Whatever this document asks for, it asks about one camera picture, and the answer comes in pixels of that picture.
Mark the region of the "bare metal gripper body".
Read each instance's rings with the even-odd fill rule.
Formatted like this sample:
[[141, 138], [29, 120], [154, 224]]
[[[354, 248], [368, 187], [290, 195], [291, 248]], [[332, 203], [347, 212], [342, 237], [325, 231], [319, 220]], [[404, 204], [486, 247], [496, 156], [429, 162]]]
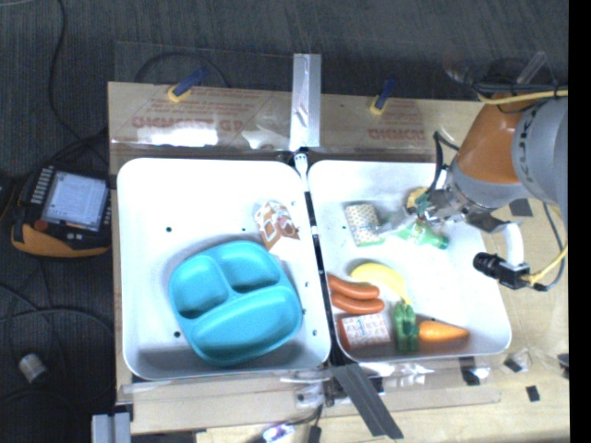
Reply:
[[453, 191], [420, 187], [407, 197], [405, 209], [409, 214], [429, 225], [464, 220], [463, 203]]

